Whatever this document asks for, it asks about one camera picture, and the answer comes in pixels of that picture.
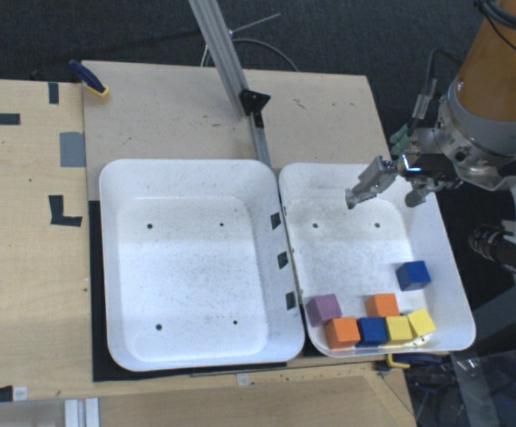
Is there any pale wood board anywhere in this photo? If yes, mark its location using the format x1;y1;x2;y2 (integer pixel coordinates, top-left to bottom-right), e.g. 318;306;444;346
81;60;451;376

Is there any yellow cube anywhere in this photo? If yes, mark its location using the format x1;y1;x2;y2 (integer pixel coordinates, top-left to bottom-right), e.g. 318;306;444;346
385;315;415;343
407;308;438;339

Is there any orange cube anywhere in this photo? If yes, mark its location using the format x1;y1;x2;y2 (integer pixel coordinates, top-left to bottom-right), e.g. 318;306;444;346
365;293;401;320
324;316;362;350

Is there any black cylinder on white bracket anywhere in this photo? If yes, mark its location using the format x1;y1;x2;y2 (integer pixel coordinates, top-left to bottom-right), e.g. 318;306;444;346
468;180;516;276

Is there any white plastic tray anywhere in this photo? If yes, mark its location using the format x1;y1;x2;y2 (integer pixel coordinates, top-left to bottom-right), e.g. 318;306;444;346
99;158;306;373
278;162;478;359

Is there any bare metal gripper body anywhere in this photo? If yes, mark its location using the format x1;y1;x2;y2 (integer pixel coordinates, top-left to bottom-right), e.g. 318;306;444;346
396;104;516;192

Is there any blue cube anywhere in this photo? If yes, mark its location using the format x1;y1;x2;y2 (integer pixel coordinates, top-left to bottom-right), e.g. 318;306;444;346
395;260;432;292
356;316;390;346

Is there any purple cube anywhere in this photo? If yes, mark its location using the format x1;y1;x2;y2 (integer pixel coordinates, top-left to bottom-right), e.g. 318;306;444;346
305;294;343;327

